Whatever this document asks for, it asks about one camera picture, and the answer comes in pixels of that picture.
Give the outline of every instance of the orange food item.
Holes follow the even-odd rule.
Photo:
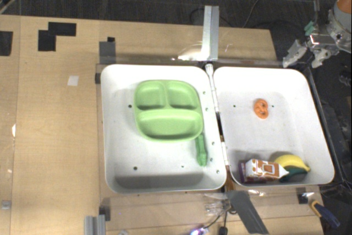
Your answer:
[[[254,112],[262,119],[267,118],[269,116],[268,103],[264,99],[258,99],[254,104]]]

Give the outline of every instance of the white paper piece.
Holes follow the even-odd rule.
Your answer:
[[[68,86],[77,86],[78,79],[79,79],[79,75],[70,75],[70,77],[68,78],[67,85]]]

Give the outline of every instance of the green plate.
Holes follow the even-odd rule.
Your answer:
[[[152,141],[188,141],[203,131],[203,114],[196,90],[178,80],[141,82],[134,94],[139,133]]]

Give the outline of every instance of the toy banana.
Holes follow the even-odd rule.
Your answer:
[[[295,155],[282,155],[277,158],[274,162],[278,163],[283,167],[293,166],[303,168],[307,172],[310,171],[310,167],[306,166],[299,156]]]

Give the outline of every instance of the dark green object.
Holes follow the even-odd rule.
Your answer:
[[[141,82],[134,94],[139,133],[152,141],[189,141],[203,131],[203,114],[196,90],[178,80]]]
[[[204,146],[204,136],[200,134],[196,138],[196,149],[197,149],[197,162],[201,167],[205,167],[207,165],[207,152]]]
[[[305,169],[299,167],[285,167],[285,170],[287,170],[289,174],[280,178],[280,182],[288,182],[290,181],[292,176],[296,176],[298,174],[307,174],[307,171]]]

